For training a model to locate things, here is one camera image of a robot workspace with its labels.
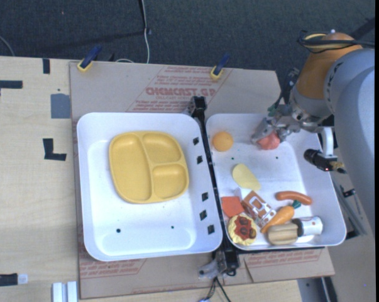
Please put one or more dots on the thin black rod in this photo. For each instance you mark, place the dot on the thin black rod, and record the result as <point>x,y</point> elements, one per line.
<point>212,165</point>

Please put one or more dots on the orange toy sausage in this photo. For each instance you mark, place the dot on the orange toy sausage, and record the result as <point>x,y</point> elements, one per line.
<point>293,197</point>

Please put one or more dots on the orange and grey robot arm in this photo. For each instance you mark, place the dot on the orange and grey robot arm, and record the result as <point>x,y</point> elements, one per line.
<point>349,83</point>

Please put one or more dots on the pale yellow toy slice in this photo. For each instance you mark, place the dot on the pale yellow toy slice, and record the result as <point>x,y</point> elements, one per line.
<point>244,177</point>

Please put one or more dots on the white plastic tray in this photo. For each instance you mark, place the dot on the white plastic tray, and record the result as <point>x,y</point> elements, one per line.
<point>145,231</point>
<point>286,171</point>

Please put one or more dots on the yellow and red toy pizza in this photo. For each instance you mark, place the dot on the yellow and red toy pizza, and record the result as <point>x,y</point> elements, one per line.
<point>242,230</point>

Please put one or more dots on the orange toy carrot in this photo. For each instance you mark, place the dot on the orange toy carrot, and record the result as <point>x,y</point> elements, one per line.
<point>282,216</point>

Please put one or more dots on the yellow divided plate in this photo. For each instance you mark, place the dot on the yellow divided plate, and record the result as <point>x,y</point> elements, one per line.
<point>145,165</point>

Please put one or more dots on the orange round biscuit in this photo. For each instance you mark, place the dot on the orange round biscuit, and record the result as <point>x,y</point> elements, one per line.
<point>222,141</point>

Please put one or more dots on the tan toy bread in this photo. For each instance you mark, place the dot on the tan toy bread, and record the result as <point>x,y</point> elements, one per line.
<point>282,234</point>

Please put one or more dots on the white bottle with brown cap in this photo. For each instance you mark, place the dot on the white bottle with brown cap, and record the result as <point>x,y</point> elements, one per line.
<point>311,226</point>

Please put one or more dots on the pink toy meat lump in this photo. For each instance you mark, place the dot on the pink toy meat lump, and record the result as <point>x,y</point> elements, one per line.
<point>268,143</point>

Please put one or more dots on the orange and white carton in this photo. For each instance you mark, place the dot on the orange and white carton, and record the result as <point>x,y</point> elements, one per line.
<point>256,207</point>

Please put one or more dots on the brown cardboard board red print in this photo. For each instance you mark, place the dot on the brown cardboard board red print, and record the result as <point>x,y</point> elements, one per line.
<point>113,90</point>

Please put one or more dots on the black cylinder on white bracket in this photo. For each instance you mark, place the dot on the black cylinder on white bracket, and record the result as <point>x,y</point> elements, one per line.
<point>316,159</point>

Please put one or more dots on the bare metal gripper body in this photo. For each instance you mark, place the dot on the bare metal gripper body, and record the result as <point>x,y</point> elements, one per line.
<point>285,119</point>

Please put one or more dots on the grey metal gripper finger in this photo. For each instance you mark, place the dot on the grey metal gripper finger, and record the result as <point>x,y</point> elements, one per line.
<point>284,134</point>
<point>262,131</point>

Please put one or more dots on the orange flat square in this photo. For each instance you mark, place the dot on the orange flat square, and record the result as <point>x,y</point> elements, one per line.
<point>231,207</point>

